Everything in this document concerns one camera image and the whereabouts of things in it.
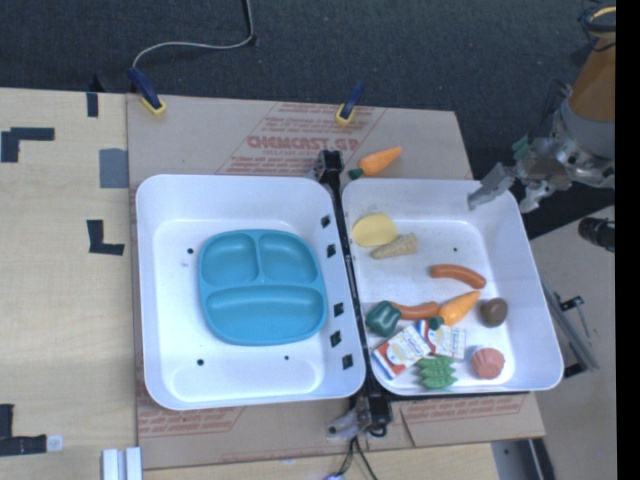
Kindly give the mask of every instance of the table surface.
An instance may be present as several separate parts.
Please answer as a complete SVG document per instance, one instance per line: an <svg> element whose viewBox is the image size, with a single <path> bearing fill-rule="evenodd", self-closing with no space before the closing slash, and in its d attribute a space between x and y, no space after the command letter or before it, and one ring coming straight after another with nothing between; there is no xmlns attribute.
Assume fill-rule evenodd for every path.
<svg viewBox="0 0 640 480"><path fill-rule="evenodd" d="M3 478L98 478L101 451L136 446L129 190L102 189L99 152L127 149L126 98L0 89L0 130L55 129L23 140L0 164L0 403L15 404L14 435L61 435L62 451L0 458ZM87 220L124 254L89 254ZM379 478L496 480L488 443L368 453ZM341 456L146 471L148 479L309 478ZM361 460L349 479L369 478Z"/></svg>

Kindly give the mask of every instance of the cardboard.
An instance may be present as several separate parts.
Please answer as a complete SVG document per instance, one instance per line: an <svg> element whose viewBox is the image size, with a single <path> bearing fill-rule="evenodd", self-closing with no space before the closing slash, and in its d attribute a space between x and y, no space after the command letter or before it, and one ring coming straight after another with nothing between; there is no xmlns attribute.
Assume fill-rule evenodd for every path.
<svg viewBox="0 0 640 480"><path fill-rule="evenodd" d="M380 177L471 179L452 112L359 107L352 123L335 123L338 105L166 96L153 116L127 96L131 256L137 364L138 444L144 468L170 468L342 454L347 443L327 438L326 425L348 400L196 411L158 406L144 386L139 318L135 193L155 174L305 176L323 149L340 150L346 172L370 152L404 150ZM534 395L426 399L393 403L384 437L366 448L405 449L544 434Z"/></svg>

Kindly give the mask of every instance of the white cable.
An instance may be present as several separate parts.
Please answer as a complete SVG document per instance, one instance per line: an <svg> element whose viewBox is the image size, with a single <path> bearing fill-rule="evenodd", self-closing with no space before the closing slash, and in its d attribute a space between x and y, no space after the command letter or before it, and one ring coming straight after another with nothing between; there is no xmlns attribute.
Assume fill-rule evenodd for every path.
<svg viewBox="0 0 640 480"><path fill-rule="evenodd" d="M246 5L246 9L247 9L247 19L249 21L249 36L244 39L243 41L236 43L236 44L231 44L231 45L211 45L211 44L203 44L203 43L190 43L190 42L186 42L186 41L169 41L166 43L159 43L156 44L154 46L150 46L149 48L146 48L145 50L142 50L137 56L136 58L133 60L133 64L132 67L136 67L136 65L138 64L138 62L140 61L140 59L142 57L144 57L146 54L154 51L154 50L158 50L159 48L165 48L167 46L181 46L181 47L189 47L189 48L205 48L207 50L233 50L235 48L241 48L247 44L249 44L252 40L253 40L253 15L251 13L251 2L249 0L244 0L245 1L245 5Z"/></svg>

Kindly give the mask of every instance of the black backdrop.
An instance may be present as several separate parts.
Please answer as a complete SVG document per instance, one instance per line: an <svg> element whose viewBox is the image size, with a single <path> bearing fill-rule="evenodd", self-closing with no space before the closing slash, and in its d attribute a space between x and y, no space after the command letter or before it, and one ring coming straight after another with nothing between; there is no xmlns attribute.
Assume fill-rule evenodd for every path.
<svg viewBox="0 0 640 480"><path fill-rule="evenodd" d="M250 0L253 44L164 48L138 67L160 93L203 97L338 103L361 79L362 104L454 111L479 179L513 163L552 81L578 76L582 1ZM85 91L98 73L112 92L129 90L126 70L151 45L247 33L241 0L2 0L0 27L0 86ZM613 202L574 184L525 225L534 238Z"/></svg>

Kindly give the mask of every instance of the robotic hand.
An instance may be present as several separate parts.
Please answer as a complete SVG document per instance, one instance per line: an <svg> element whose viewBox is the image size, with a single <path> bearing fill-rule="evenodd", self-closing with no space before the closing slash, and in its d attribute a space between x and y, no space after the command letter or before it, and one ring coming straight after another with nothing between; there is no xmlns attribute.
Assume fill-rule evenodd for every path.
<svg viewBox="0 0 640 480"><path fill-rule="evenodd" d="M502 163L468 196L469 208L493 200L516 180L525 185L520 211L539 207L540 199L572 182L615 188L615 6L593 0L580 23L591 53L573 87L563 87L563 100L553 114L547 137L525 135L513 145L515 166Z"/></svg>

